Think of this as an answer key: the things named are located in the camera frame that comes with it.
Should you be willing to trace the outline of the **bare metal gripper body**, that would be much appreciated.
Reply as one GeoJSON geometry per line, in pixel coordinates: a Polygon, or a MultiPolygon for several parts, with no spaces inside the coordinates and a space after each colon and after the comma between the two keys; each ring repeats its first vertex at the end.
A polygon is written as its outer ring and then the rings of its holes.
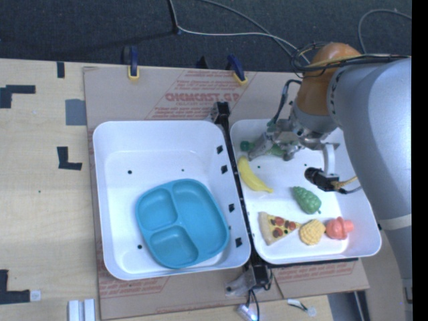
{"type": "Polygon", "coordinates": [[[267,130],[267,151],[295,153],[300,149],[321,150],[337,125],[330,118],[280,119],[267,130]]]}

